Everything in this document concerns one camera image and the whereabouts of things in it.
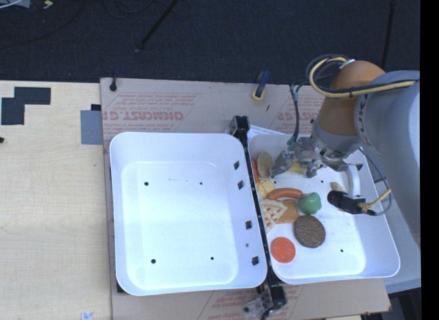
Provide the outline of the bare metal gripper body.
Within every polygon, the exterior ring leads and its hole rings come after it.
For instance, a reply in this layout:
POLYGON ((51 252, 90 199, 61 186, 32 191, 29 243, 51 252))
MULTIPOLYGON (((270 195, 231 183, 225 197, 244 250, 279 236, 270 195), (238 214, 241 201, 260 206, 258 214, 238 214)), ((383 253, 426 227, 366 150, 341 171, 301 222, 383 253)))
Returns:
POLYGON ((329 167, 340 170, 346 165, 346 154, 325 144, 319 137, 299 137, 294 148, 294 157, 302 167, 318 170, 329 167))

